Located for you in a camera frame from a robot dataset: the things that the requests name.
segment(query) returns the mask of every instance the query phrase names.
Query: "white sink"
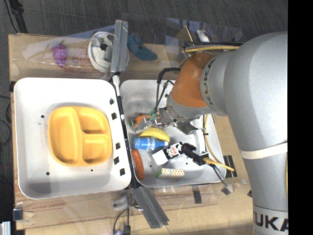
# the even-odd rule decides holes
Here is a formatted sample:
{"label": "white sink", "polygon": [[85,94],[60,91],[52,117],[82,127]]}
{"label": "white sink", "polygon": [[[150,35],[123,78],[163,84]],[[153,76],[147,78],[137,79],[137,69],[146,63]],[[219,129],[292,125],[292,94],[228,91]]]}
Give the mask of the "white sink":
{"label": "white sink", "polygon": [[[160,85],[160,92],[165,81],[162,81]],[[172,89],[172,85],[169,83],[164,94],[169,94]],[[154,107],[157,96],[157,81],[156,80],[127,80],[121,85],[121,95],[123,108],[126,119],[134,119],[139,114],[147,114]],[[166,98],[163,97],[159,107],[165,107]],[[202,128],[202,118],[191,122],[195,127]],[[135,136],[134,130],[128,127],[128,133],[130,141]],[[173,126],[168,126],[164,131],[169,135],[171,144],[179,141],[190,143],[194,145],[198,151],[205,151],[205,142],[203,138],[202,130],[196,131],[195,134],[185,135],[180,130]],[[224,162],[220,143],[217,137],[216,129],[212,117],[208,118],[206,132],[209,133],[208,141],[210,147],[219,161]],[[168,186],[182,186],[182,185],[197,185],[219,182],[220,179],[215,174],[212,167],[208,165],[198,166],[190,158],[181,156],[176,159],[172,159],[162,166],[158,166],[152,154],[157,151],[139,150],[141,158],[143,160],[145,177],[143,180],[138,180],[143,186],[146,187],[168,187]],[[179,179],[157,179],[155,174],[160,168],[171,169],[183,169],[185,175]],[[226,175],[226,169],[219,166],[223,175]]]}
{"label": "white sink", "polygon": [[[25,196],[63,197],[117,191],[129,185],[127,150],[110,83],[96,79],[23,78],[14,87],[14,100],[18,179]],[[107,116],[113,151],[104,163],[72,167],[52,157],[47,133],[49,115],[58,107],[70,105],[93,107]]]}

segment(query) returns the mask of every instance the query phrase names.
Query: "metal bracket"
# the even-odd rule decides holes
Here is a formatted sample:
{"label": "metal bracket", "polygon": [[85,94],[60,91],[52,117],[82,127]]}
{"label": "metal bracket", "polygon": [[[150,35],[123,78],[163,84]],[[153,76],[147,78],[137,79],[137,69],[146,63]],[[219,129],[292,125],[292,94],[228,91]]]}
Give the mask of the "metal bracket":
{"label": "metal bracket", "polygon": [[23,219],[23,202],[18,202],[13,209],[13,220],[22,220]]}
{"label": "metal bracket", "polygon": [[0,235],[10,235],[11,234],[11,222],[6,221],[0,223]]}
{"label": "metal bracket", "polygon": [[198,129],[193,126],[190,122],[178,121],[174,124],[179,130],[181,130],[186,135],[194,134]]}
{"label": "metal bracket", "polygon": [[112,205],[113,205],[113,210],[124,210],[128,206],[131,206],[134,204],[134,196],[132,191],[128,191],[123,197],[113,200]]}
{"label": "metal bracket", "polygon": [[148,129],[152,125],[153,125],[153,123],[151,121],[147,120],[146,117],[144,117],[142,119],[142,121],[139,123],[139,126],[137,128],[135,128],[135,133],[140,133],[140,132]]}
{"label": "metal bracket", "polygon": [[173,123],[173,120],[167,116],[166,108],[157,109],[155,123],[156,125],[167,125]]}
{"label": "metal bracket", "polygon": [[139,187],[133,189],[133,194],[150,228],[154,229],[168,225],[169,219],[150,189]]}
{"label": "metal bracket", "polygon": [[128,22],[115,21],[111,72],[126,70]]}

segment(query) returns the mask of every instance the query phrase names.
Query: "black cable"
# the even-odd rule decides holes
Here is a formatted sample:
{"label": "black cable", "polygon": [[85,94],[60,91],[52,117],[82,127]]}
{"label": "black cable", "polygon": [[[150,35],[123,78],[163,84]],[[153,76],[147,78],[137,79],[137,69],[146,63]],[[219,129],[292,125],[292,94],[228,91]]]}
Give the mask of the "black cable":
{"label": "black cable", "polygon": [[13,26],[15,32],[18,33],[18,30],[15,28],[15,26],[14,26],[14,24],[13,24],[13,21],[12,21],[12,18],[11,18],[11,14],[10,14],[10,10],[9,10],[9,7],[8,7],[8,4],[7,4],[6,0],[4,0],[4,3],[5,3],[5,7],[6,7],[7,11],[8,11],[11,24],[12,24],[12,26]]}
{"label": "black cable", "polygon": [[8,138],[6,139],[6,141],[0,142],[0,145],[5,145],[5,144],[10,140],[10,138],[11,138],[11,128],[10,128],[10,126],[9,126],[6,122],[4,122],[4,121],[1,120],[1,119],[0,119],[0,123],[3,123],[3,124],[9,129],[9,136],[8,136]]}
{"label": "black cable", "polygon": [[158,77],[157,77],[157,88],[156,88],[156,106],[154,107],[154,111],[156,112],[156,110],[157,110],[157,107],[158,107],[158,105],[159,105],[159,103],[160,103],[160,101],[161,101],[161,99],[162,99],[162,96],[163,95],[161,95],[161,97],[159,98],[158,97],[158,93],[159,93],[159,89],[160,89],[160,83],[161,83],[161,81],[162,81],[162,78],[163,78],[163,76],[164,76],[164,74],[166,73],[166,72],[170,72],[170,71],[180,71],[180,68],[175,68],[175,67],[172,67],[172,68],[164,68],[159,74],[158,74]]}
{"label": "black cable", "polygon": [[129,206],[127,207],[127,225],[129,225]]}
{"label": "black cable", "polygon": [[10,185],[10,183],[8,181],[6,181],[4,178],[0,177],[0,182],[3,182],[6,186],[8,186],[11,193],[13,193],[13,186]]}
{"label": "black cable", "polygon": [[162,93],[161,93],[160,98],[159,98],[159,99],[156,98],[156,106],[155,106],[155,108],[154,108],[155,111],[157,110],[158,105],[160,104],[160,102],[161,102],[161,100],[162,100],[163,94],[164,94],[164,92],[165,92],[165,89],[167,88],[167,84],[168,84],[168,83],[171,83],[172,85],[174,85],[174,83],[173,83],[172,81],[170,81],[170,80],[167,80],[167,81],[165,82],[165,84],[164,84],[164,86],[163,86],[163,90],[162,90]]}
{"label": "black cable", "polygon": [[11,107],[11,103],[8,104],[8,106],[6,107],[6,111],[5,111],[5,114],[6,114],[6,121],[8,123],[12,123],[12,119],[11,119],[11,115],[10,115],[10,107]]}
{"label": "black cable", "polygon": [[121,211],[120,214],[116,217],[116,220],[115,220],[114,225],[113,225],[113,234],[116,233],[115,226],[116,226],[116,223],[117,223],[119,217],[120,217],[120,216],[124,213],[124,211],[125,211],[126,209],[128,209],[128,208],[129,208],[129,207],[125,208],[125,209],[124,209],[123,211]]}
{"label": "black cable", "polygon": [[0,95],[0,97],[5,98],[5,99],[9,99],[9,100],[10,100],[10,98],[9,98],[8,96],[3,96],[3,95]]}

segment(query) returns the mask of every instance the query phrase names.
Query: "gray carpet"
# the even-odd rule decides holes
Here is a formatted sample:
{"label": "gray carpet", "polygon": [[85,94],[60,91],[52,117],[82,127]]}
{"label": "gray carpet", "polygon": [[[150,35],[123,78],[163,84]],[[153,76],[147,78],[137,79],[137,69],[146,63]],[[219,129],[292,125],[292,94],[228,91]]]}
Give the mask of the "gray carpet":
{"label": "gray carpet", "polygon": [[[140,18],[143,33],[162,36],[162,20],[175,18],[241,28],[245,40],[264,33],[288,30],[288,0],[19,0],[31,34],[64,36],[110,25],[125,15]],[[9,137],[8,39],[15,33],[4,0],[0,1],[0,140]],[[0,146],[0,223],[12,218],[13,167],[11,140]]]}

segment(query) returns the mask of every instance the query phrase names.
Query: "blue cloth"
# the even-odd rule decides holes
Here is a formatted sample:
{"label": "blue cloth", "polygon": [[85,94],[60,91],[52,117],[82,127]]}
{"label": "blue cloth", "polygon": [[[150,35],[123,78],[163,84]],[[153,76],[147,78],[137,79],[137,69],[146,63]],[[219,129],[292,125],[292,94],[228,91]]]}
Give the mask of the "blue cloth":
{"label": "blue cloth", "polygon": [[157,55],[142,46],[143,42],[137,36],[129,35],[127,38],[127,47],[131,53],[137,58],[144,61],[152,61],[157,59]]}

